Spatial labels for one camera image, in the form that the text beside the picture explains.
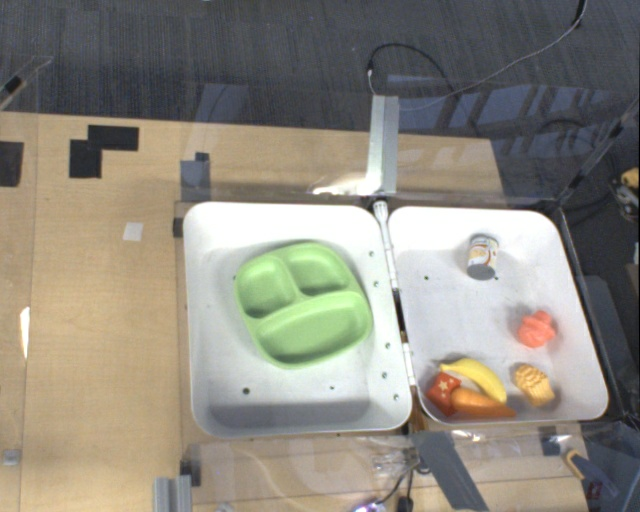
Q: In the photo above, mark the white plastic tray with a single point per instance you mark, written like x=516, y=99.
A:
x=215, y=350
x=450, y=320

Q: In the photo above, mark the small white can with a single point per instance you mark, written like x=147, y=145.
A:
x=483, y=256

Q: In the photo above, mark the green divided plate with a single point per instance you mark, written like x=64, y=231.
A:
x=305, y=305

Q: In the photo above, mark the orange toy octopus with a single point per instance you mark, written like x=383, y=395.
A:
x=536, y=329

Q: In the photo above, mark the orange carrot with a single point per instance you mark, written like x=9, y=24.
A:
x=480, y=404

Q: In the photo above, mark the thin black and white rod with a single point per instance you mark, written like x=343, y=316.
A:
x=385, y=235

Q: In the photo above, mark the pale wood board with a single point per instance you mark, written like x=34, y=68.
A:
x=100, y=300

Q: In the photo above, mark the yellow banana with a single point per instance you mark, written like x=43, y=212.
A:
x=482, y=375

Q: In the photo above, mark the yellow toy cupcake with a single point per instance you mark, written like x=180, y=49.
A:
x=535, y=384

